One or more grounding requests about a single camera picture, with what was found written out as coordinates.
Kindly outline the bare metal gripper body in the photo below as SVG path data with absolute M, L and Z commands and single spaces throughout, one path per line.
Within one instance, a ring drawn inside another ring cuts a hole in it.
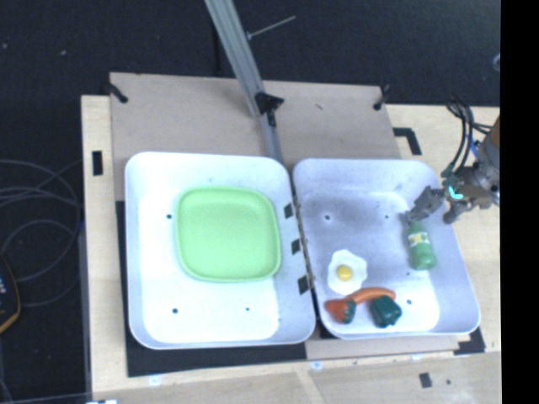
M 499 206 L 499 170 L 486 162 L 475 162 L 456 173 L 456 192 L 472 206 Z

